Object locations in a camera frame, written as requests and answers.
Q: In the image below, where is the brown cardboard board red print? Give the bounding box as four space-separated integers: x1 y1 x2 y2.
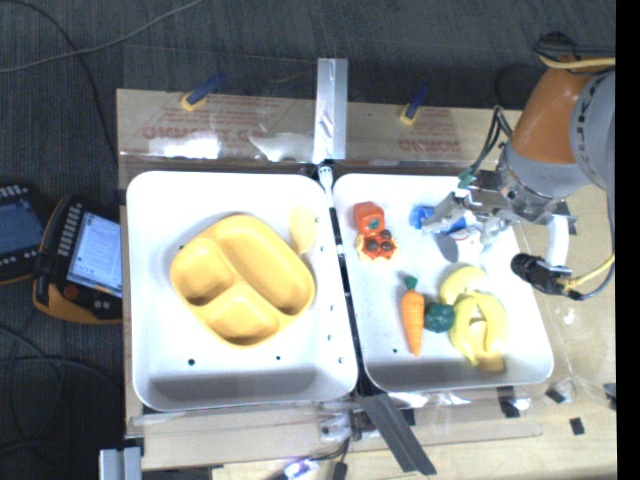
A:
115 87 617 471

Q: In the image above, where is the orange toy pepper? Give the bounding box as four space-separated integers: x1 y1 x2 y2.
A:
352 200 387 233

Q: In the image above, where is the yellow peeled banana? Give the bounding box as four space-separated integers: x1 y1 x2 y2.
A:
448 291 509 374

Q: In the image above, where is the white plastic tray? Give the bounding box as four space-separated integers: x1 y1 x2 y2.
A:
331 172 556 395
125 169 360 413

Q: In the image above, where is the green broccoli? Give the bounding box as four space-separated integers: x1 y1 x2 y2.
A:
423 302 457 335

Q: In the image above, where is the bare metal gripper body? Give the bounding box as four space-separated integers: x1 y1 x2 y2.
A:
466 170 558 225

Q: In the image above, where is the yellow divided plate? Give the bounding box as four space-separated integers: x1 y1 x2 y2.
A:
169 213 318 348

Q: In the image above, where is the blue and white packet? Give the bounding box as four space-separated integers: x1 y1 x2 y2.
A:
410 204 484 265

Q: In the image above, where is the black cylinder on white bracket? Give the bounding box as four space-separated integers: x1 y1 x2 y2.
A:
510 214 574 295

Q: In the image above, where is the thin black and white rod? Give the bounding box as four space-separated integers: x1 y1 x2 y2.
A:
317 164 372 395

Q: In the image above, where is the pale beige bread slice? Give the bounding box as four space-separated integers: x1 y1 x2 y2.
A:
289 205 319 256

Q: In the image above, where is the toy pizza slice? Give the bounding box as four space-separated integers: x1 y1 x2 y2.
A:
354 228 400 262

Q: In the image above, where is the orange carrot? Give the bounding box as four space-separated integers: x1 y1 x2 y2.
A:
401 275 427 358

